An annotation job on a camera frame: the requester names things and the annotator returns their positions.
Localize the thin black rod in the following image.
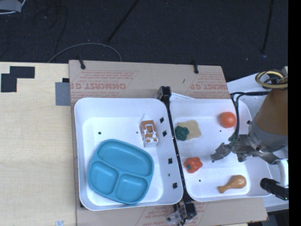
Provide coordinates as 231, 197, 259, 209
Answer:
163, 95, 194, 205

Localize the brown cardboard board red print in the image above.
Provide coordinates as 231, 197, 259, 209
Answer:
68, 59, 269, 226

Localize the green broccoli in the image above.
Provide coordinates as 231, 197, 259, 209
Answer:
174, 125, 190, 142

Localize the white plastic tray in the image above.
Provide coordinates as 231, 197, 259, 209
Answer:
74, 97, 184, 212
169, 97, 275, 202

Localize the beige flat toy food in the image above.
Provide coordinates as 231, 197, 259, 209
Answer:
176, 119, 202, 141

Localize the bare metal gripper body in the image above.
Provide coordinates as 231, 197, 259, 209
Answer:
230, 133, 283, 165

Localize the black block with thin wires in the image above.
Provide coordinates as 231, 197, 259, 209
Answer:
165, 201, 197, 226
156, 86, 172, 101

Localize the orange and white carton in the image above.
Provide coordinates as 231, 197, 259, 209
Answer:
139, 113, 159, 148

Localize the red bell pepper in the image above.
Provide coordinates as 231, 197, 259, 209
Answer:
183, 156, 204, 174

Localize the white printed paper slip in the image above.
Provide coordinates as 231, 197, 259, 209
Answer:
170, 92, 196, 101

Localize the black cylinder on white bracket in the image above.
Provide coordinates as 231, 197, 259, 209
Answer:
259, 158, 289, 201

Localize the blue divided plate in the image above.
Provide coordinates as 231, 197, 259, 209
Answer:
87, 138, 155, 205

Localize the orange ball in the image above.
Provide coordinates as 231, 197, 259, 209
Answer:
220, 111, 237, 129

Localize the brown chicken drumstick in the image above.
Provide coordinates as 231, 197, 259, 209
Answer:
217, 174, 247, 194

